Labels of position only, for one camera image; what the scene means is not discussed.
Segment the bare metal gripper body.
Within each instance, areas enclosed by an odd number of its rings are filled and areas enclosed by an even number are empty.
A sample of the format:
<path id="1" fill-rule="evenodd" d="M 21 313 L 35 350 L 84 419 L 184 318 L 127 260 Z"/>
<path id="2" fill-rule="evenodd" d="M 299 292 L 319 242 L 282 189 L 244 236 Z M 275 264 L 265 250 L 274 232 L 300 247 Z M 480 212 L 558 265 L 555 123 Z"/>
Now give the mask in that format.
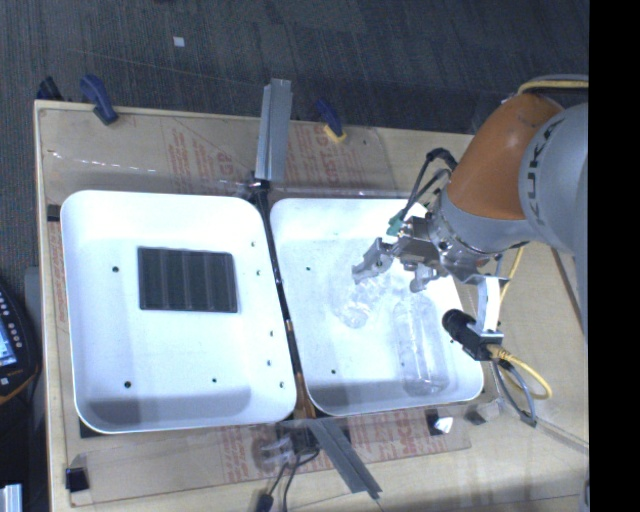
<path id="1" fill-rule="evenodd" d="M 443 217 L 431 213 L 405 221 L 396 244 L 396 258 L 405 270 L 413 273 L 418 264 L 424 264 L 446 269 L 448 276 L 470 284 L 478 281 L 479 270 L 495 256 L 465 243 Z"/>

